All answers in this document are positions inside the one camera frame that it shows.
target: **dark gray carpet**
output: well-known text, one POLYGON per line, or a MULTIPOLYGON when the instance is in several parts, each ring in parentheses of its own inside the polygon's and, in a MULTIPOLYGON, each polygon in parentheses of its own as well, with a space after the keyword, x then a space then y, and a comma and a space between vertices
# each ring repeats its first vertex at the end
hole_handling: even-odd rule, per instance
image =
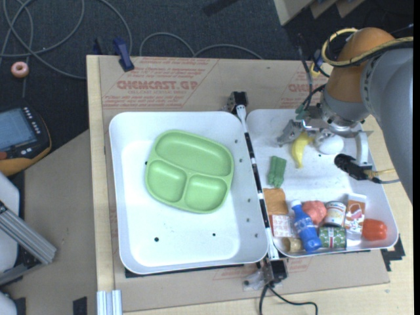
MULTIPOLYGON (((310 10, 281 27, 273 0, 106 0, 127 21, 133 35, 132 54, 138 55, 142 41, 155 32, 169 32, 182 37, 195 51, 209 45, 230 43, 246 47, 265 59, 297 60, 297 35, 306 39, 309 56, 335 30, 377 26, 392 32, 413 22, 413 0, 367 0, 346 18, 331 7, 317 20, 310 10)), ((112 49, 116 36, 128 41, 123 22, 111 8, 98 0, 84 0, 85 12, 80 27, 63 45, 40 54, 40 57, 69 74, 85 76, 85 56, 93 54, 93 44, 101 37, 112 49)), ((7 0, 13 18, 20 3, 7 0)), ((34 0, 28 5, 33 18, 33 51, 42 51, 65 38, 81 15, 81 0, 34 0)), ((0 7, 0 44, 9 26, 0 7)), ((16 21, 16 31, 28 43, 30 23, 23 12, 16 21)), ((413 29, 397 36, 412 35, 413 29)), ((5 54, 27 50, 11 36, 5 54)), ((190 56, 179 41, 155 37, 143 50, 144 56, 190 56)), ((214 49, 202 57, 254 58, 237 49, 214 49)), ((13 62, 22 58, 3 57, 0 65, 0 106, 22 96, 22 80, 10 73, 13 62)), ((26 100, 43 116, 50 131, 53 149, 59 148, 88 128, 86 81, 51 70, 36 58, 30 58, 26 100)))

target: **device screen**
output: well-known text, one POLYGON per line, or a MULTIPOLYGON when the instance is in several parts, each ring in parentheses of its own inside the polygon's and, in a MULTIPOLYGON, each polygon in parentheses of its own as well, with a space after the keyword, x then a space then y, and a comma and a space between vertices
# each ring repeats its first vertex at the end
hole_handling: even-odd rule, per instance
POLYGON ((20 108, 0 113, 0 151, 34 141, 36 141, 35 133, 20 108))

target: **pink donut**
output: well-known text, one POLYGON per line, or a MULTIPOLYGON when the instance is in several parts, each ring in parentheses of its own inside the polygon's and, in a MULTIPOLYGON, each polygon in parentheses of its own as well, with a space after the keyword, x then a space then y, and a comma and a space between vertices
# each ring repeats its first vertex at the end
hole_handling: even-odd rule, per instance
POLYGON ((17 78, 23 78, 29 74, 29 66, 25 62, 14 63, 10 70, 13 76, 17 78))

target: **toy can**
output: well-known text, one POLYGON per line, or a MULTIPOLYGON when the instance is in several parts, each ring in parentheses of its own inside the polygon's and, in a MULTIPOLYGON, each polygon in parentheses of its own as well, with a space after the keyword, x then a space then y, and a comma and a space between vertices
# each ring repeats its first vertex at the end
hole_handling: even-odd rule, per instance
POLYGON ((327 215, 324 218, 325 226, 343 226, 346 217, 346 205, 338 201, 325 204, 327 215))
POLYGON ((346 229, 341 226, 320 227, 322 247, 345 249, 347 245, 346 229))

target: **bottle cap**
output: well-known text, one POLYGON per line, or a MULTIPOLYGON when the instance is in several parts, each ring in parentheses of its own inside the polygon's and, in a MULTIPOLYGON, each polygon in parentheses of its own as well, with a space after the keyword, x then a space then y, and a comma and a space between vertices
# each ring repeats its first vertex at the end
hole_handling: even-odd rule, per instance
POLYGON ((302 202, 299 201, 298 199, 294 199, 291 203, 290 206, 291 207, 295 207, 296 205, 302 205, 302 202))

